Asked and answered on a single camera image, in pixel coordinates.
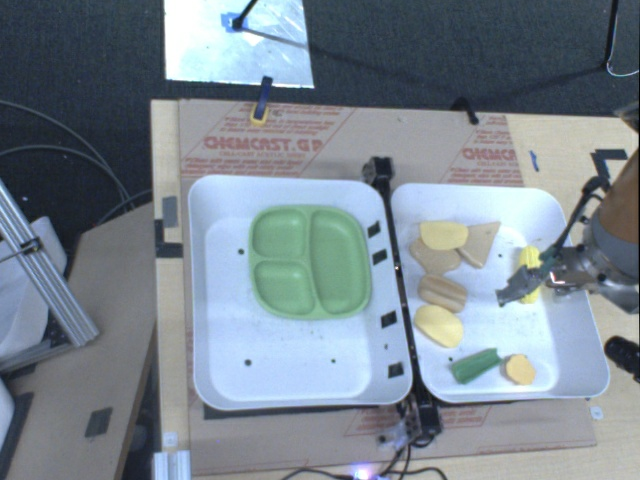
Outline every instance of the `yellow potato slice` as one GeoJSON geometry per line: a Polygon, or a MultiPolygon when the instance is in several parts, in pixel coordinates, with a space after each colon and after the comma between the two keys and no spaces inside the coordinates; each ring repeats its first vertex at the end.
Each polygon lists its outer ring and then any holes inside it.
{"type": "Polygon", "coordinates": [[[436,305],[420,306],[413,323],[426,336],[446,348],[457,347],[464,335],[460,319],[436,305]]]}
{"type": "Polygon", "coordinates": [[[418,295],[422,300],[459,313],[467,303],[467,289],[442,276],[426,275],[420,279],[418,295]]]}
{"type": "Polygon", "coordinates": [[[529,386],[536,378],[536,369],[524,354],[515,354],[505,363],[507,377],[516,384],[529,386]]]}
{"type": "Polygon", "coordinates": [[[409,246],[409,252],[422,265],[427,274],[444,274],[457,269],[462,263],[460,255],[456,251],[434,251],[424,245],[420,238],[416,238],[409,246]]]}
{"type": "Polygon", "coordinates": [[[469,237],[469,228],[459,222],[433,220],[420,223],[420,238],[436,251],[450,251],[462,247],[469,237]]]}

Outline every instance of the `blue clamp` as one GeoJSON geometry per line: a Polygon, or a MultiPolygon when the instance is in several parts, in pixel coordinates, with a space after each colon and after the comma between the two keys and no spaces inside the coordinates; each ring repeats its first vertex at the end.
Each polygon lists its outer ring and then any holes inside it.
{"type": "Polygon", "coordinates": [[[262,126],[267,122],[269,115],[269,109],[267,108],[267,100],[269,99],[269,92],[271,91],[271,85],[273,84],[273,78],[270,76],[262,77],[262,84],[260,85],[260,97],[258,103],[256,103],[251,109],[251,124],[254,126],[262,126]]]}

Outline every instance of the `black bracket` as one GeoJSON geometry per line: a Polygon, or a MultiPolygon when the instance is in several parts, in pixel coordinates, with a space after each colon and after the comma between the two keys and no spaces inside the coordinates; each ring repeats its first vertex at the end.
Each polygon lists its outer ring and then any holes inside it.
{"type": "MultiPolygon", "coordinates": [[[[411,314],[409,312],[409,304],[407,302],[407,292],[404,286],[400,252],[396,238],[393,211],[391,209],[391,179],[394,174],[393,161],[389,157],[372,157],[369,162],[362,167],[362,180],[376,189],[382,196],[382,200],[384,202],[387,225],[389,228],[389,240],[391,242],[391,251],[396,272],[396,282],[398,285],[398,293],[400,295],[400,307],[402,309],[402,318],[405,325],[409,357],[411,361],[411,371],[413,374],[413,386],[411,393],[413,397],[415,397],[420,417],[421,438],[430,440],[442,432],[442,424],[440,422],[438,401],[424,386],[422,382],[422,375],[420,374],[420,364],[418,362],[418,353],[413,337],[411,314]]],[[[397,370],[394,369],[393,372],[390,370],[390,373],[397,373],[397,370]]]]}
{"type": "Polygon", "coordinates": [[[156,238],[156,258],[182,258],[182,244],[164,241],[162,219],[156,219],[153,224],[156,238]]]}
{"type": "Polygon", "coordinates": [[[611,178],[607,168],[607,160],[628,160],[629,157],[624,149],[596,149],[591,153],[593,165],[596,166],[598,176],[606,179],[611,178]]]}

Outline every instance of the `black clip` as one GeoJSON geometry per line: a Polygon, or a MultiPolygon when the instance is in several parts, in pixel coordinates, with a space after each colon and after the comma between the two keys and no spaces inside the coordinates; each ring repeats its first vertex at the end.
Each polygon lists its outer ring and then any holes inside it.
{"type": "Polygon", "coordinates": [[[469,116],[469,122],[471,124],[476,125],[480,122],[480,119],[476,116],[473,107],[471,107],[471,103],[469,103],[469,100],[464,96],[460,96],[456,101],[454,101],[449,110],[464,110],[469,116]]]}
{"type": "Polygon", "coordinates": [[[9,254],[9,256],[5,256],[4,258],[0,258],[0,263],[4,261],[8,261],[11,258],[15,258],[20,254],[24,254],[26,256],[27,254],[38,252],[40,249],[42,249],[42,242],[40,241],[40,238],[39,237],[32,238],[31,240],[28,240],[27,242],[20,244],[19,251],[14,252],[13,254],[9,254]]]}

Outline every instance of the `wire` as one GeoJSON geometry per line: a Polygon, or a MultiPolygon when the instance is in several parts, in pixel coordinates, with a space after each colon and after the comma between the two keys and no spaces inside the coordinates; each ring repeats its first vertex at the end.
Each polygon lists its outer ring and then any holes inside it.
{"type": "Polygon", "coordinates": [[[382,471],[380,471],[380,473],[378,473],[378,476],[387,476],[389,472],[393,469],[393,466],[395,466],[397,462],[400,460],[400,457],[402,456],[402,453],[404,452],[404,450],[405,448],[400,448],[396,452],[393,459],[391,459],[391,462],[389,463],[389,465],[386,468],[384,468],[382,471]]]}
{"type": "Polygon", "coordinates": [[[129,203],[132,203],[136,199],[138,199],[138,198],[140,198],[142,196],[146,196],[147,194],[150,194],[150,193],[151,193],[151,189],[143,190],[142,192],[138,192],[137,194],[132,195],[129,199],[127,199],[125,201],[122,201],[119,205],[114,206],[113,208],[111,208],[111,210],[109,210],[107,213],[105,213],[102,216],[102,218],[100,218],[96,222],[96,226],[100,226],[101,224],[104,224],[118,210],[121,210],[122,208],[127,206],[129,203]]]}
{"type": "Polygon", "coordinates": [[[419,475],[421,473],[436,473],[437,475],[440,476],[441,480],[449,480],[447,478],[447,475],[444,474],[444,471],[442,471],[440,468],[434,468],[434,467],[414,469],[413,471],[389,471],[389,473],[392,475],[402,475],[402,476],[419,475]]]}
{"type": "Polygon", "coordinates": [[[327,473],[326,471],[311,468],[296,469],[293,473],[289,473],[287,476],[282,477],[281,480],[289,480],[290,478],[293,478],[300,473],[312,473],[314,475],[320,475],[326,478],[334,478],[335,480],[353,480],[353,477],[351,475],[334,475],[333,473],[327,473]]]}
{"type": "Polygon", "coordinates": [[[411,446],[413,446],[414,448],[426,448],[433,442],[434,439],[435,439],[435,436],[431,436],[426,441],[421,442],[420,438],[418,438],[411,444],[411,446]]]}
{"type": "Polygon", "coordinates": [[[404,468],[402,469],[402,473],[400,473],[400,477],[398,478],[398,480],[402,480],[404,478],[404,475],[407,474],[407,470],[409,469],[409,463],[411,462],[411,445],[407,446],[407,458],[405,459],[404,462],[404,468]]]}
{"type": "Polygon", "coordinates": [[[101,164],[98,160],[96,160],[93,157],[90,157],[89,155],[82,153],[81,151],[77,151],[75,149],[71,149],[71,148],[65,148],[63,146],[49,146],[46,144],[34,144],[31,146],[18,146],[16,148],[11,148],[11,149],[6,149],[4,151],[0,151],[0,158],[2,158],[3,156],[8,156],[8,155],[12,155],[15,153],[21,153],[24,151],[56,151],[58,153],[64,153],[64,154],[68,154],[68,155],[75,155],[79,158],[82,158],[83,160],[95,165],[97,168],[101,169],[109,178],[111,178],[111,180],[116,184],[116,186],[118,187],[118,190],[121,191],[122,194],[126,194],[126,196],[128,198],[130,198],[131,196],[129,196],[127,190],[125,189],[124,185],[122,184],[122,182],[117,178],[117,176],[115,176],[113,174],[113,171],[111,171],[111,169],[109,169],[108,167],[105,167],[103,164],[101,164]]]}
{"type": "Polygon", "coordinates": [[[612,42],[611,42],[611,53],[609,54],[609,58],[607,59],[607,63],[606,63],[606,67],[607,67],[607,73],[609,73],[611,76],[614,76],[616,78],[625,78],[628,76],[633,76],[633,75],[637,75],[638,72],[640,72],[640,70],[636,69],[635,71],[631,71],[630,73],[614,73],[613,70],[611,69],[611,60],[613,59],[613,50],[615,48],[616,45],[616,34],[618,32],[618,17],[616,16],[616,20],[615,23],[613,25],[613,38],[612,38],[612,42]]]}
{"type": "MultiPolygon", "coordinates": [[[[20,110],[22,112],[26,112],[27,114],[31,114],[33,116],[36,116],[36,117],[38,117],[40,119],[43,119],[43,120],[53,124],[54,126],[57,126],[61,130],[67,132],[69,135],[71,135],[72,137],[77,139],[81,144],[83,144],[87,149],[89,149],[89,151],[91,151],[95,155],[95,157],[98,159],[100,164],[109,171],[109,174],[112,177],[116,178],[116,175],[113,172],[113,169],[111,169],[111,166],[109,165],[109,163],[98,152],[98,150],[95,149],[87,139],[82,137],[78,132],[76,132],[76,131],[72,130],[71,128],[69,128],[64,123],[61,123],[57,119],[54,119],[53,117],[48,116],[47,114],[44,114],[43,112],[40,112],[40,111],[35,110],[33,108],[30,108],[30,107],[26,107],[25,105],[20,105],[19,103],[13,103],[11,101],[0,100],[0,105],[4,105],[5,107],[9,107],[9,108],[13,108],[13,109],[16,109],[16,110],[20,110]]],[[[127,191],[126,188],[124,188],[124,185],[122,185],[122,183],[119,183],[119,186],[122,187],[122,188],[119,188],[121,198],[124,200],[125,198],[130,197],[129,192],[127,191]]]]}

